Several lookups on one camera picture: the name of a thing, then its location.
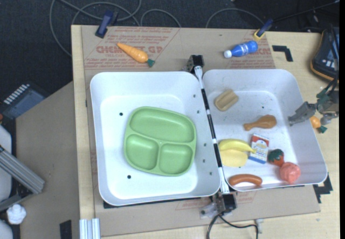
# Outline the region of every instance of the wooden table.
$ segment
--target wooden table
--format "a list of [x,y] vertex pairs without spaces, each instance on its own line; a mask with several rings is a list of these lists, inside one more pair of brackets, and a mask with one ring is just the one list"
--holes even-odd
[[[290,71],[297,79],[300,92],[305,101],[316,102],[316,94],[328,84],[309,68],[320,41],[318,33],[267,32],[274,64],[278,69]],[[85,106],[85,71],[82,49],[81,26],[72,26],[73,82],[75,98],[75,121],[77,132],[78,179],[80,218],[95,218],[92,187],[91,158],[89,151],[89,131],[87,108]],[[288,62],[282,52],[273,52],[272,45],[287,46],[293,62]],[[339,119],[327,125],[323,134],[316,133],[333,186],[330,195],[322,195],[321,212],[303,215],[267,218],[262,223],[262,238],[340,238],[340,198],[339,198]],[[207,226],[178,228],[148,233],[126,234],[107,238],[204,238]],[[235,229],[226,224],[212,228],[211,238],[240,237],[255,238],[254,229]]]

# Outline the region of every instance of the green divided plate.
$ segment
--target green divided plate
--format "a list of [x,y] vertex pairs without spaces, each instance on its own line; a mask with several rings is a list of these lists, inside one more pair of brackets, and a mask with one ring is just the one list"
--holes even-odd
[[129,116],[123,145],[126,160],[134,168],[153,174],[180,176],[193,163],[196,129],[183,114],[140,107]]

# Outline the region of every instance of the toy carrot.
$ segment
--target toy carrot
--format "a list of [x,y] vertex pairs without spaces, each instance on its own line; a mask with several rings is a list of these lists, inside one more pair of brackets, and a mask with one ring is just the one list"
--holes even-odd
[[149,56],[143,50],[123,43],[118,43],[117,45],[122,51],[124,51],[127,55],[131,56],[139,63],[148,63],[150,67],[155,63],[154,60],[149,59]]

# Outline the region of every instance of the hot dog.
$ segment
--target hot dog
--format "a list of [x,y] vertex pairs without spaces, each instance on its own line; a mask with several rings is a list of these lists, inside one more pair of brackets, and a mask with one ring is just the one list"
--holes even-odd
[[250,182],[255,185],[260,185],[262,184],[263,180],[259,176],[251,175],[251,174],[238,174],[231,176],[229,178],[229,184],[231,186],[235,186],[241,182]]

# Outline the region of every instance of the blue bottle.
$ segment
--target blue bottle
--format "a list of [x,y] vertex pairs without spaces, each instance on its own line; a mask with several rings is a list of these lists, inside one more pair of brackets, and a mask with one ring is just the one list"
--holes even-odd
[[226,50],[224,52],[225,58],[231,57],[242,57],[249,53],[256,52],[258,49],[258,44],[255,40],[250,40],[249,42],[236,45],[232,50]]

